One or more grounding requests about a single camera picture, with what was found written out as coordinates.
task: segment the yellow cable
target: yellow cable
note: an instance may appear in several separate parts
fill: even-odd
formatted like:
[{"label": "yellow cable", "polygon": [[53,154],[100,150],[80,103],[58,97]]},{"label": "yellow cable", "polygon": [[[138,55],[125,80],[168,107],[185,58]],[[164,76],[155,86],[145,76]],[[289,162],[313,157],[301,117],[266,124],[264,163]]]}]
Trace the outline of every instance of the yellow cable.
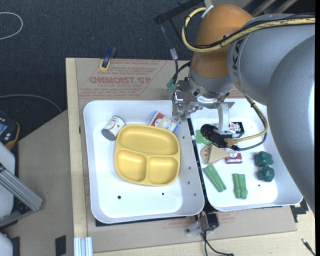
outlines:
[{"label": "yellow cable", "polygon": [[186,31],[185,28],[188,26],[189,22],[191,21],[191,18],[196,15],[199,12],[205,11],[205,7],[200,7],[198,9],[195,9],[193,12],[189,14],[189,16],[185,19],[184,22],[184,27],[182,28],[182,41],[184,45],[191,51],[193,52],[199,52],[199,53],[207,53],[207,52],[212,52],[215,50],[220,49],[221,47],[226,46],[227,44],[251,33],[257,30],[261,29],[266,29],[266,28],[271,28],[271,27],[278,27],[278,26],[290,26],[290,25],[302,25],[302,24],[315,24],[316,23],[316,18],[311,17],[311,18],[300,18],[300,19],[282,19],[282,20],[271,20],[267,21],[252,27],[249,27],[231,37],[228,37],[226,40],[223,40],[220,44],[215,45],[213,47],[208,47],[208,48],[198,48],[192,46],[187,38],[186,38]]},{"label": "yellow cable", "polygon": [[268,130],[268,121],[267,121],[265,115],[261,112],[261,110],[257,107],[257,105],[253,102],[252,99],[247,98],[247,100],[250,102],[251,106],[261,115],[261,117],[264,121],[264,130],[262,132],[259,132],[256,135],[251,135],[251,136],[247,136],[247,137],[243,137],[243,138],[238,138],[238,139],[225,138],[224,141],[228,144],[228,146],[232,146],[234,144],[238,144],[239,142],[243,142],[243,141],[251,140],[253,138],[260,137],[262,135],[265,135],[265,133]]}]

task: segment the wooden edge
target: wooden edge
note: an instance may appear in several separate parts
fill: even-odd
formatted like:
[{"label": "wooden edge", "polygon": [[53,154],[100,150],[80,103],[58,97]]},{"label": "wooden edge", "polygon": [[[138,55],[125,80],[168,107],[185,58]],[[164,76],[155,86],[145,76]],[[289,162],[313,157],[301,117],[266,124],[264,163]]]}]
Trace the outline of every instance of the wooden edge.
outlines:
[{"label": "wooden edge", "polygon": [[66,90],[69,121],[70,170],[72,188],[73,235],[75,238],[88,236],[85,185],[82,166],[80,117],[76,59],[66,58]]}]

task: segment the wooden table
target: wooden table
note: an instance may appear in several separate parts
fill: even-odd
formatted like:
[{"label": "wooden table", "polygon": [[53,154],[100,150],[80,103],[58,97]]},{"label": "wooden table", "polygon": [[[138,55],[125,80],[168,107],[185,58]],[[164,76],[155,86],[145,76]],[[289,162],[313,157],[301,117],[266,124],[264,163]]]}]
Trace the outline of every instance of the wooden table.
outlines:
[{"label": "wooden table", "polygon": [[[73,229],[75,238],[88,236],[84,176],[82,166],[81,136],[79,134],[79,105],[77,89],[76,59],[66,59],[67,104],[69,122],[71,184],[73,203]],[[212,241],[212,246],[220,252],[232,252],[237,256],[259,255],[312,255],[302,242],[304,238],[315,251],[316,228],[315,218],[311,211],[298,216],[297,231],[257,235]],[[215,255],[208,249],[209,255]],[[189,242],[175,245],[163,245],[130,250],[119,250],[95,253],[99,256],[112,255],[205,255],[204,242]]]}]

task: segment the black floor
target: black floor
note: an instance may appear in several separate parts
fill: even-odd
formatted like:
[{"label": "black floor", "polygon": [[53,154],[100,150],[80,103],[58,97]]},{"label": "black floor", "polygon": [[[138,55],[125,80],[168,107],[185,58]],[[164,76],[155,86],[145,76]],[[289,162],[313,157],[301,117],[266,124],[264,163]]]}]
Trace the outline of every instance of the black floor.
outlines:
[{"label": "black floor", "polygon": [[[65,58],[103,58],[109,45],[116,58],[170,60],[168,45],[154,18],[188,0],[1,0],[0,13],[0,111],[21,126],[20,139],[67,109]],[[201,2],[193,7],[204,6]],[[315,0],[300,0],[289,13],[315,12]],[[179,31],[192,9],[172,19]],[[196,35],[200,19],[190,25]],[[181,60],[192,53],[177,39],[169,22],[167,35]],[[28,94],[44,97],[6,97]]]}]

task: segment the yellow plate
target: yellow plate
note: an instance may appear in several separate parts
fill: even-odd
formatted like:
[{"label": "yellow plate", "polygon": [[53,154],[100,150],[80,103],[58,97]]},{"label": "yellow plate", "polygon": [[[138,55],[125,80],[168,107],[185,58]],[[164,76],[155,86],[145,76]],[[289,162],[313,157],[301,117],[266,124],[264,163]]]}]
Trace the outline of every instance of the yellow plate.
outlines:
[{"label": "yellow plate", "polygon": [[118,133],[115,169],[128,182],[165,186],[173,183],[180,169],[180,144],[169,130],[128,124]]}]

